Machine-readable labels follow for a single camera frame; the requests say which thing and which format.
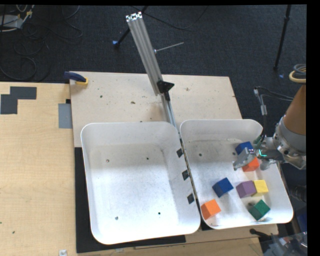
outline cube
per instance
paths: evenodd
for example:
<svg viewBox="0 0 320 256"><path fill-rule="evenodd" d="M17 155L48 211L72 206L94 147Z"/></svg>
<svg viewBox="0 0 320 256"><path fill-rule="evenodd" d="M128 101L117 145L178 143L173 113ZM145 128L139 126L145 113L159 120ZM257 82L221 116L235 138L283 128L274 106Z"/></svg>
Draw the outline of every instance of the cube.
<svg viewBox="0 0 320 256"><path fill-rule="evenodd" d="M264 179L254 180L253 184L256 189L256 193L252 194L252 197L260 197L269 192L266 181Z"/></svg>
<svg viewBox="0 0 320 256"><path fill-rule="evenodd" d="M270 207L263 200L260 200L251 209L249 209L249 213L256 221L260 220L269 211Z"/></svg>
<svg viewBox="0 0 320 256"><path fill-rule="evenodd" d="M202 216L205 220L221 212L221 209L215 199L205 202L201 205Z"/></svg>
<svg viewBox="0 0 320 256"><path fill-rule="evenodd" d="M217 194L217 196L220 198L225 193L232 190L234 187L231 185L230 181L227 177L223 178L222 180L218 181L216 184L212 186L214 192Z"/></svg>
<svg viewBox="0 0 320 256"><path fill-rule="evenodd" d="M256 186L252 180L241 182L235 188L240 198L250 197L252 194L257 193Z"/></svg>
<svg viewBox="0 0 320 256"><path fill-rule="evenodd" d="M254 147L252 146L251 142L247 141L247 142L242 142L238 146L236 146L235 151L236 151L236 153L238 155L240 155L242 150L244 150L245 148L248 148L248 151L254 149Z"/></svg>
<svg viewBox="0 0 320 256"><path fill-rule="evenodd" d="M259 160L255 156L254 159L250 163L242 166L242 170L244 172L252 172L252 171L255 171L259 167L259 165L260 165Z"/></svg>

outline blue and yellow clamp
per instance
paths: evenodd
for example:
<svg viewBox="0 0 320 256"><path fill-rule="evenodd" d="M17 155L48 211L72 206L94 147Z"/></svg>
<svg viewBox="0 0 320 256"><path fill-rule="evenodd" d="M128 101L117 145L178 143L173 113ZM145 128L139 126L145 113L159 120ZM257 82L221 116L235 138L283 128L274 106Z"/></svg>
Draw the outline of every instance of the blue and yellow clamp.
<svg viewBox="0 0 320 256"><path fill-rule="evenodd" d="M80 86L87 86L88 85L88 78L82 75L79 75L74 72L65 71L63 74L64 79L74 80L76 85Z"/></svg>

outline empty white tray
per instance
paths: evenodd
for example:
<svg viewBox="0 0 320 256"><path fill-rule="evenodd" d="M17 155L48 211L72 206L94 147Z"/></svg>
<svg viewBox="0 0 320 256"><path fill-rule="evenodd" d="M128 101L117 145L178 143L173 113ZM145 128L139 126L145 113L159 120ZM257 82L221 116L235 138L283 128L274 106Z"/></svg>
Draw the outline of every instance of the empty white tray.
<svg viewBox="0 0 320 256"><path fill-rule="evenodd" d="M293 218L292 205L276 164L266 170L244 172L240 167L234 171L233 162L238 156L236 146L248 141L253 144L261 131L262 126L251 119L186 120L181 124L180 133L199 204L215 199L221 208L215 216L204 219L209 227L280 224ZM228 178L234 189L219 198L212 186L223 178ZM269 192L240 198L236 186L249 180L265 180ZM261 221L256 221L249 208L261 199L270 211Z"/></svg>
<svg viewBox="0 0 320 256"><path fill-rule="evenodd" d="M90 123L81 131L93 236L102 244L191 234L200 226L177 129Z"/></svg>

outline black tripod stand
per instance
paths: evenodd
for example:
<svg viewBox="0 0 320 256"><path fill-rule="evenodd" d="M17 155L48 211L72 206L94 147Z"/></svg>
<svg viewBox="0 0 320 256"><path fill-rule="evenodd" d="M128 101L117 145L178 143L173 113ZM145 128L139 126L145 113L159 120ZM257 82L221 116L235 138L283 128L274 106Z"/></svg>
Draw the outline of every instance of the black tripod stand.
<svg viewBox="0 0 320 256"><path fill-rule="evenodd" d="M148 8L148 5L144 6L143 9L141 10L141 14L144 14L144 12L146 11L146 9ZM125 37L129 34L130 32L130 28L128 28L124 34L121 36L121 38L119 39L119 41L112 41L112 43L114 44L114 47L116 49L118 49L120 47L121 42L125 39Z"/></svg>
<svg viewBox="0 0 320 256"><path fill-rule="evenodd" d="M286 8L286 12L285 12L285 17L284 17L284 24L283 24L283 28L282 28L282 35L281 35L281 39L280 39L280 45L279 45L278 53L276 55L275 64L273 66L274 70L278 69L278 64L279 64L280 54L281 54L281 50L282 50L282 45L284 44L284 39L285 39L285 34L286 34L286 29L287 29L287 23L290 20L290 17L289 17L290 10L291 10L291 4L288 4L288 6Z"/></svg>

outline green light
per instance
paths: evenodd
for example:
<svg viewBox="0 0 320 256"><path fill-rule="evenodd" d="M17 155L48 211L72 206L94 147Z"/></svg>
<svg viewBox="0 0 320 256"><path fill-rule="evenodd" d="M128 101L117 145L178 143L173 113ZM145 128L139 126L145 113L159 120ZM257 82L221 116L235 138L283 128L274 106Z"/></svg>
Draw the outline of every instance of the green light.
<svg viewBox="0 0 320 256"><path fill-rule="evenodd" d="M261 153L261 149L259 149L259 154L260 154L260 156L262 156L262 157L266 157L266 156L267 156L266 154L262 154L262 153Z"/></svg>

